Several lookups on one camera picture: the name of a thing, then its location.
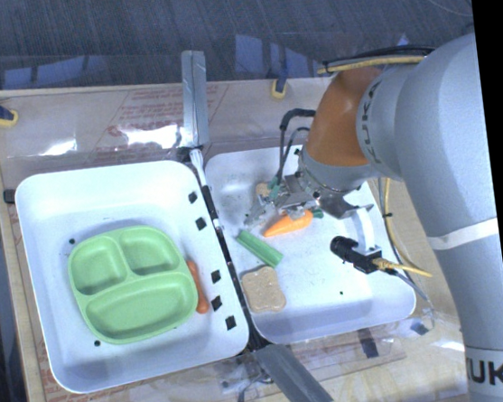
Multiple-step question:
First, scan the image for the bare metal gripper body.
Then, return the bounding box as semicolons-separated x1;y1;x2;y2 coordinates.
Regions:
255;163;375;229

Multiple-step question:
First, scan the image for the orange carrot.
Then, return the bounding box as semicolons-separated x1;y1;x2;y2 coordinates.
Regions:
260;206;326;239

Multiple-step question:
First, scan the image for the green celery stick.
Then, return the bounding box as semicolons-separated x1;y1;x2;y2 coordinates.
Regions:
235;225;286;273

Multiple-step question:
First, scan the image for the tan bread slice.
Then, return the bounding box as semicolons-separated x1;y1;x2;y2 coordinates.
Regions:
239;264;290;316

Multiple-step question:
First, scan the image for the white plastic tray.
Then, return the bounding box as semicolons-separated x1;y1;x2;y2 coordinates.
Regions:
201;131;421;352
11;149;256;400

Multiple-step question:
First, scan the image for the orange sausage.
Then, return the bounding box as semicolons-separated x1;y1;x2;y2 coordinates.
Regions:
185;257;211;316

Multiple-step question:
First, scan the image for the green divided plate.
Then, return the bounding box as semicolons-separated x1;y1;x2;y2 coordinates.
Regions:
63;219;204;351

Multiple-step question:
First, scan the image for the brown cardboard board, red print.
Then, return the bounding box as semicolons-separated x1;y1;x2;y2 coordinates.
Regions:
0;43;472;402

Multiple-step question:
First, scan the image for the black cylinder on white bracket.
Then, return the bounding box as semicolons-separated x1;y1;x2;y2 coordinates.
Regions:
324;202;387;280

